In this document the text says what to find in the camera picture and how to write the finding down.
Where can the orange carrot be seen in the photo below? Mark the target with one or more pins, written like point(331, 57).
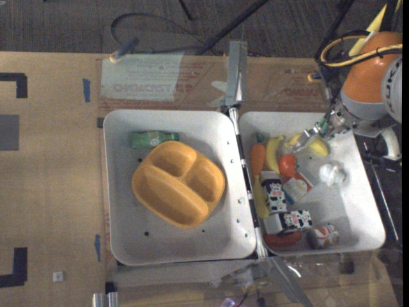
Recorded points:
point(257, 157)

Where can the white and orange carton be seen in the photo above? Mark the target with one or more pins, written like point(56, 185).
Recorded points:
point(297, 187)

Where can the clear plastic bottle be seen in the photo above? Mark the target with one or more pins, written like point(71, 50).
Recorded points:
point(330, 174)

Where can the cow print milk carton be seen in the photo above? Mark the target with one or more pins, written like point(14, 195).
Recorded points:
point(274, 193)
point(290, 221)

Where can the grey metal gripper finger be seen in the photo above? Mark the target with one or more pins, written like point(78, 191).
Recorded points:
point(308, 133)
point(298, 145)

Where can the red sausage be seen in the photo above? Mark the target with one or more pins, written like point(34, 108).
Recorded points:
point(281, 239)

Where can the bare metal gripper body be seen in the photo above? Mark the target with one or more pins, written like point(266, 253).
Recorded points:
point(335, 122)

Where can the white plastic tray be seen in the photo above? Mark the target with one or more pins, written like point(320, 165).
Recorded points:
point(358, 209)
point(128, 235)

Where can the yellow banana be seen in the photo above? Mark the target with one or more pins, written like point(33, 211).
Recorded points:
point(272, 153)

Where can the white and orange can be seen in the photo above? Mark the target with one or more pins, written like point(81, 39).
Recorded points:
point(322, 237)

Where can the yellow lemon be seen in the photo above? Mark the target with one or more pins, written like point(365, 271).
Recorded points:
point(319, 147)

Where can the red tomato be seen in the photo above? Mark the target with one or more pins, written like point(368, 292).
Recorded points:
point(287, 165)

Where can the green plastic bottle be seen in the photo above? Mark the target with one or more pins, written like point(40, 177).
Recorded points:
point(150, 139)

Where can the orange divided plate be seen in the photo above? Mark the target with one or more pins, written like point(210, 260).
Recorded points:
point(172, 187)

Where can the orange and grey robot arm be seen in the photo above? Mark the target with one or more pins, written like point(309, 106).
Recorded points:
point(364, 75)

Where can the brown cardboard board red print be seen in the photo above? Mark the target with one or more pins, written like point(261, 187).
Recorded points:
point(198, 85)

